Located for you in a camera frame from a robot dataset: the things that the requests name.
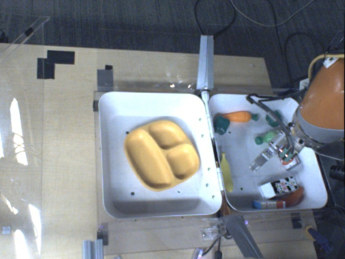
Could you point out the yellow divided plate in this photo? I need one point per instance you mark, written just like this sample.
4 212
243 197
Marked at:
159 155

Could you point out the orange carrot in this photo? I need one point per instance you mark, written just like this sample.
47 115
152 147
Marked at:
238 116

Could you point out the white floral print carton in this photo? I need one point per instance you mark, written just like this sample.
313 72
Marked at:
280 186

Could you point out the blue and orange box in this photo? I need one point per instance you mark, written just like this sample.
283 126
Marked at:
268 204

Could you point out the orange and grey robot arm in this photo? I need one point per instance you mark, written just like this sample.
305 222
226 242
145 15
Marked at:
326 96

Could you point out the white plastic tray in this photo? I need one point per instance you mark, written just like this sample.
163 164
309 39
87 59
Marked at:
242 150
126 198

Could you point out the red and white can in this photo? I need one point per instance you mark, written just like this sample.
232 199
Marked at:
292 165

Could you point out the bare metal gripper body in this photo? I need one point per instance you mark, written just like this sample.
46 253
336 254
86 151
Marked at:
283 146

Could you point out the red sausage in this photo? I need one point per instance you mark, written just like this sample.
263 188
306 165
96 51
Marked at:
293 198

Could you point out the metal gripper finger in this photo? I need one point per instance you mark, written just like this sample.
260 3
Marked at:
260 161

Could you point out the pale wood board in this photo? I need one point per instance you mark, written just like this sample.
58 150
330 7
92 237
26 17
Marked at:
151 71

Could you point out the black cylinder on white bracket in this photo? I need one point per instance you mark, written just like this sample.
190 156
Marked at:
337 172

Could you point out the yellow banana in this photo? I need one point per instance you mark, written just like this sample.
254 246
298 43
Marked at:
226 171

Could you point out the light green bottle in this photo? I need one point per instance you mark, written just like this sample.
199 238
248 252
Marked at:
267 137

